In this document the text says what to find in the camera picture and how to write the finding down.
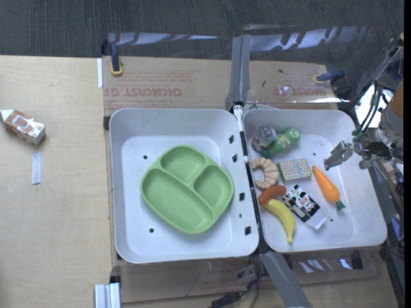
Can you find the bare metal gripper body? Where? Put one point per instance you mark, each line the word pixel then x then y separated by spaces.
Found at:
pixel 376 149

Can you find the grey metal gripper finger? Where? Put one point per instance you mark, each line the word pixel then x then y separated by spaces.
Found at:
pixel 341 152
pixel 366 163

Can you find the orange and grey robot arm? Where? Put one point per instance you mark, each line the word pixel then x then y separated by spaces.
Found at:
pixel 398 99

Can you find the orange toy carrot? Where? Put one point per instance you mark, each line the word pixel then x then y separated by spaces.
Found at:
pixel 326 184

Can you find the patterned small packet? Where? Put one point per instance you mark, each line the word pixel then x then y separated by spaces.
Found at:
pixel 294 170

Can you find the green plastic bottle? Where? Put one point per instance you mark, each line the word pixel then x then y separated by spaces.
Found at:
pixel 282 142

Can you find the white plastic tray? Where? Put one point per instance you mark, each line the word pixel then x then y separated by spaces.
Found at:
pixel 353 223
pixel 128 191

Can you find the cow print milk carton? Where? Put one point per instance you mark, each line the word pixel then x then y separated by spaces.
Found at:
pixel 302 204

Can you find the beige toy croissant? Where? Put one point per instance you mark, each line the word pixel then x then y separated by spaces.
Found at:
pixel 270 172

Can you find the small silver-topped can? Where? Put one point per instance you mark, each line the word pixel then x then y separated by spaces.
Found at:
pixel 263 137

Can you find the red toy sausage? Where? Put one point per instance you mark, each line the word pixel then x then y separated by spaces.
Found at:
pixel 271 193

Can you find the yellow banana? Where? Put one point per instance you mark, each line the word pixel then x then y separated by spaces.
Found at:
pixel 283 215

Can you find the green divided plate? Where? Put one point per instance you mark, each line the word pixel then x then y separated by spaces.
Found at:
pixel 180 191

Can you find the brown cardboard board red print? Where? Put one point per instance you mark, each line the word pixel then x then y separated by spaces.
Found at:
pixel 167 82

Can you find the brown and white carton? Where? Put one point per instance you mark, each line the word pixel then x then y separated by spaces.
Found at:
pixel 24 127

